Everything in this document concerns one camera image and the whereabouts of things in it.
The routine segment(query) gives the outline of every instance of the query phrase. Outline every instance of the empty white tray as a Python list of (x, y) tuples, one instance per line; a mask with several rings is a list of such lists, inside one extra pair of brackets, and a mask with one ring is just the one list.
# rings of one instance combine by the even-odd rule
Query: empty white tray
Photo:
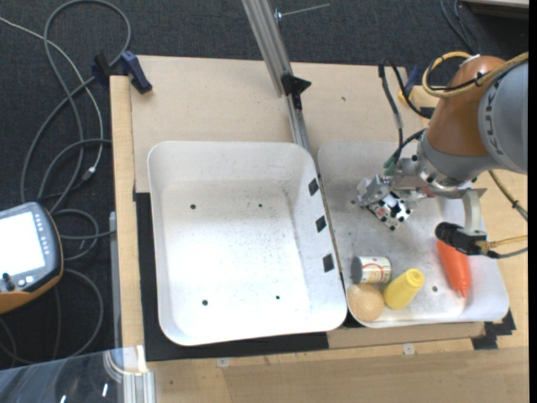
[[(451, 289), (435, 246), (435, 228), (442, 221), (464, 225), (462, 200), (425, 199), (395, 231), (356, 204), (362, 178), (382, 172), (383, 162), (397, 144), (384, 142), (330, 142), (321, 147), (319, 168), (339, 253), (345, 287), (352, 285), (354, 256), (383, 256), (392, 265), (392, 277), (411, 267), (425, 275), (425, 284), (404, 309), (384, 308), (368, 327), (397, 327), (434, 322), (496, 321), (508, 310), (508, 293), (497, 260), (469, 257), (472, 285), (467, 298)], [(415, 145), (404, 156), (415, 153)]]
[(315, 165), (289, 143), (149, 153), (159, 322), (182, 345), (339, 327), (347, 302)]

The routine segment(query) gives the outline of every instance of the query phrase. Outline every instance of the wooden table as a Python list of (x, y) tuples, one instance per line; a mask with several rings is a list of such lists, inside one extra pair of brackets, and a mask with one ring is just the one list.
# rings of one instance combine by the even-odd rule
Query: wooden table
[[(125, 76), (111, 79), (124, 347), (144, 344), (133, 192), (149, 191), (150, 147), (166, 139), (292, 141), (284, 101), (262, 61), (138, 58), (154, 86), (150, 93), (139, 95)], [(312, 81), (302, 101), (314, 157), (330, 140), (396, 140), (376, 67), (299, 63), (293, 69)], [(388, 83), (396, 94), (391, 74)], [(424, 126), (402, 102), (399, 107), (407, 134)], [(526, 176), (498, 173), (527, 205)], [(476, 185), (488, 188), (482, 214), (491, 240), (527, 233), (488, 175)], [(490, 327), (482, 322), (339, 328), (328, 332), (328, 350), (151, 362), (158, 402), (527, 401), (527, 255), (502, 260), (500, 268), (516, 330), (497, 337), (498, 349), (474, 349), (472, 338)]]

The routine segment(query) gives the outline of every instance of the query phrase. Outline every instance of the yellow bottle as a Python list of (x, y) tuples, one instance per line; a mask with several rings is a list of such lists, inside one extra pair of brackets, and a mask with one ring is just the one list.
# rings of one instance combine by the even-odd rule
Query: yellow bottle
[(390, 309), (405, 308), (418, 293), (425, 282), (421, 270), (408, 269), (397, 278), (390, 281), (384, 288), (384, 303)]

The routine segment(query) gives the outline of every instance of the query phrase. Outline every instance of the red bottle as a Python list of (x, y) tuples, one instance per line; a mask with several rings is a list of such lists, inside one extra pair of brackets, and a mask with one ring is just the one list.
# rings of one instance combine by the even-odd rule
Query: red bottle
[(436, 240), (436, 247), (451, 288), (466, 297), (467, 288), (472, 284), (468, 257), (441, 240)]

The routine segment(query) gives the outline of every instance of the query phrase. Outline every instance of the tin can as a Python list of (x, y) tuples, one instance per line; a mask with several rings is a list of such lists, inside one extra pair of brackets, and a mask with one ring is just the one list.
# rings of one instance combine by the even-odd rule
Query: tin can
[(386, 257), (355, 257), (351, 263), (354, 284), (388, 284), (392, 265)]

